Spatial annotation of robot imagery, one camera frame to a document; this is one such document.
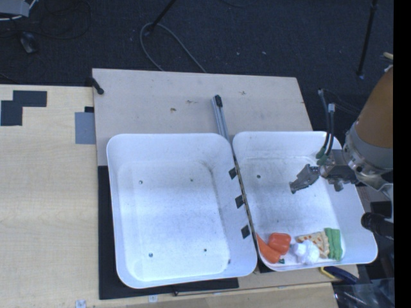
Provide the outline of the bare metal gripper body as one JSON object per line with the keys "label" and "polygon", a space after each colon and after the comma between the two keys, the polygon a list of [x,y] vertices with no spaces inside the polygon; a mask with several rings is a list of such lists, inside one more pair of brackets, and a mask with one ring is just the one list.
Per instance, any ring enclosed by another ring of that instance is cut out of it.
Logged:
{"label": "bare metal gripper body", "polygon": [[332,149],[320,158],[320,175],[335,191],[341,191],[345,184],[361,182],[364,172],[369,171],[369,163],[355,150]]}

